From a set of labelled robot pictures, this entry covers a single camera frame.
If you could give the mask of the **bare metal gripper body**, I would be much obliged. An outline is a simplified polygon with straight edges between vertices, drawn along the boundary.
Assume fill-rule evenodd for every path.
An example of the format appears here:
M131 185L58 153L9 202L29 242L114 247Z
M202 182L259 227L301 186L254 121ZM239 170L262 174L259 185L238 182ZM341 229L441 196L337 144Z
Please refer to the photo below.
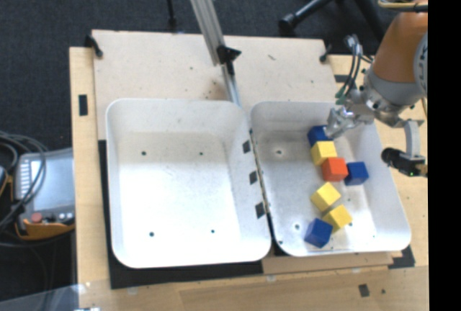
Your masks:
M420 127L424 120L403 119L401 113L408 105L395 105L372 89L354 89L344 100L345 115L351 117L354 124L371 124L375 120L391 128L402 128L414 121Z

